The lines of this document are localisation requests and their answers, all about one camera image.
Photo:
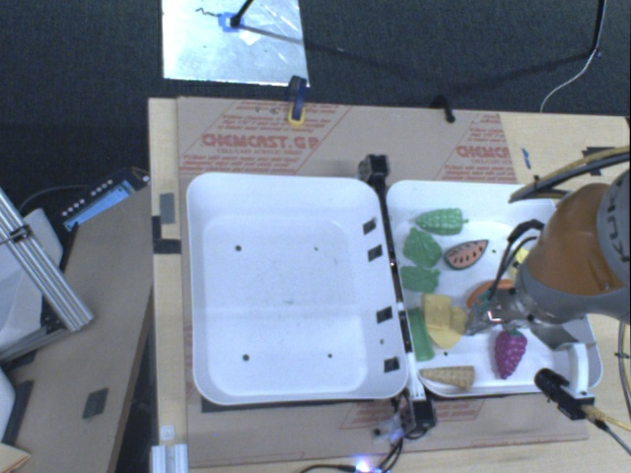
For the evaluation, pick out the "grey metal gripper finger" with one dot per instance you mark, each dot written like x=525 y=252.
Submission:
x=475 y=325

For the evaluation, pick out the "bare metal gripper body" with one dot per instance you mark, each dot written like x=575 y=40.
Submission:
x=510 y=309

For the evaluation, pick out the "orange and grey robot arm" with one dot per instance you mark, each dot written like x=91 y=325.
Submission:
x=572 y=244

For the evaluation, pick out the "white plastic tray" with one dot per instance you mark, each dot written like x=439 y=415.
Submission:
x=473 y=358
x=286 y=293

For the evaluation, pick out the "orange curved toy food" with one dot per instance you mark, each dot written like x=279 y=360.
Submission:
x=485 y=288

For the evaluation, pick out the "yellow toy cheese wedge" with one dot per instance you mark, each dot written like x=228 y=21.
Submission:
x=441 y=320

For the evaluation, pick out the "purple toy grapes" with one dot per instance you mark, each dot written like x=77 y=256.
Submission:
x=510 y=355

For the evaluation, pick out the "small yellow toy food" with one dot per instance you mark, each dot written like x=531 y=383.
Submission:
x=520 y=259

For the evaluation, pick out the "tan toy ice cream cone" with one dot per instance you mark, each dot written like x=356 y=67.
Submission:
x=451 y=376

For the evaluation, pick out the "toy watermelon slice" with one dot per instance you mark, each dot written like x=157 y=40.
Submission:
x=466 y=255

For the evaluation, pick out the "green toy lettuce leaf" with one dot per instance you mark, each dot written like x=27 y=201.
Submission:
x=419 y=279
x=421 y=248

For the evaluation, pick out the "thin black and white rod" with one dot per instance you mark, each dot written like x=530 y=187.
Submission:
x=394 y=274

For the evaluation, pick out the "green bumpy toy pepper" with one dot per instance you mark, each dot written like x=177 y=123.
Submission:
x=441 y=221

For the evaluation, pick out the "brown cardboard board red print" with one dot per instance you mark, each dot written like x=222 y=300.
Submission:
x=419 y=136

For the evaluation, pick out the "black cylinder on white bracket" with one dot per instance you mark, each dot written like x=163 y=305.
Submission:
x=562 y=387

